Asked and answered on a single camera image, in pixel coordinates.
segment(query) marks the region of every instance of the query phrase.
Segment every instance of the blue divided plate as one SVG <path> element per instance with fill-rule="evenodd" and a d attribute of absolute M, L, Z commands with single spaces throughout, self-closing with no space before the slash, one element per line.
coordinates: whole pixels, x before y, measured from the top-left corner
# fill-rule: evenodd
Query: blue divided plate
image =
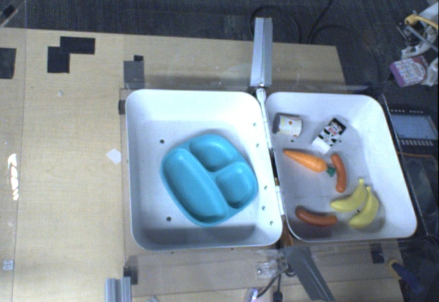
<path fill-rule="evenodd" d="M 162 180 L 194 223 L 211 227 L 244 209 L 258 192 L 252 168 L 225 138 L 207 134 L 170 150 Z"/>

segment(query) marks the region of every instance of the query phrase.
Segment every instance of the yellow banana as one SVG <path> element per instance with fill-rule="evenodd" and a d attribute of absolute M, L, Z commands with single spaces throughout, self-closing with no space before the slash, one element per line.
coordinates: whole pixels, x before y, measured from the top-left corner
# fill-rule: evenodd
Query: yellow banana
<path fill-rule="evenodd" d="M 333 200 L 331 207 L 336 211 L 353 211 L 361 206 L 367 196 L 367 191 L 364 188 L 364 180 L 358 180 L 358 186 L 355 191 L 347 198 L 341 200 Z"/>
<path fill-rule="evenodd" d="M 366 187 L 366 191 L 368 194 L 363 210 L 349 220 L 349 225 L 356 229 L 368 226 L 375 219 L 378 212 L 379 202 L 377 197 L 372 193 L 369 186 Z"/>

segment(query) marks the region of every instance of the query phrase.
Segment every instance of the toy sausage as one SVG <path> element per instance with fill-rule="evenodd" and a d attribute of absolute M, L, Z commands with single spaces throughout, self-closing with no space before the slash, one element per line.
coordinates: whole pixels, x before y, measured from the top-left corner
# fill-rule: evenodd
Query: toy sausage
<path fill-rule="evenodd" d="M 335 171 L 337 172 L 337 185 L 335 185 L 335 189 L 337 192 L 342 193 L 346 190 L 346 184 L 348 182 L 346 169 L 344 168 L 342 159 L 337 153 L 331 155 L 331 161 L 334 165 Z"/>
<path fill-rule="evenodd" d="M 296 217 L 306 222 L 310 225 L 315 225 L 317 227 L 329 227 L 331 225 L 337 224 L 337 217 L 333 214 L 329 216 L 319 215 L 308 212 L 303 207 L 296 208 Z"/>

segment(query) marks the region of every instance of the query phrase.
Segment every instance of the toy carrot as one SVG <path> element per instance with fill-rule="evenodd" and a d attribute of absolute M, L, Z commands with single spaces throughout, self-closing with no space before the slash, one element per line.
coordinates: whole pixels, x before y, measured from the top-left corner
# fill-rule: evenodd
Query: toy carrot
<path fill-rule="evenodd" d="M 332 167 L 328 167 L 326 162 L 318 156 L 293 150 L 283 150 L 283 153 L 289 158 L 295 160 L 297 163 L 315 172 L 326 171 L 330 176 L 334 175 L 335 173 L 335 170 Z"/>

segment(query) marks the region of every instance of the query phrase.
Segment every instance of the small box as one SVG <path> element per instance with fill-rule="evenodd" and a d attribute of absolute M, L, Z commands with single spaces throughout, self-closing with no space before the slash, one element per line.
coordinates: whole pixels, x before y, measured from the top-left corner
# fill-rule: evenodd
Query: small box
<path fill-rule="evenodd" d="M 420 84 L 427 76 L 428 63 L 423 56 L 398 60 L 390 65 L 390 70 L 400 87 Z"/>

